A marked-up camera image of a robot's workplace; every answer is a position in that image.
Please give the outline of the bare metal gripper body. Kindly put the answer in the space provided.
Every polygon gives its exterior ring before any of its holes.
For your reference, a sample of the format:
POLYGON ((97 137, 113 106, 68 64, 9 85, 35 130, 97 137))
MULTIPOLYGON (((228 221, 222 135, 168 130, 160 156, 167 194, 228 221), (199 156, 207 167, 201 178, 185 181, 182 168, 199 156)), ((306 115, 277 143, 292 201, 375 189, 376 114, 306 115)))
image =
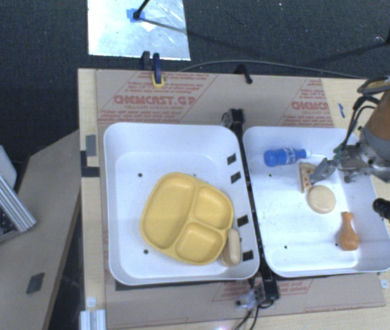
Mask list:
POLYGON ((356 169, 358 176, 374 176, 384 183, 390 183, 390 161, 382 158, 366 144, 347 145, 334 152, 337 169, 356 169))

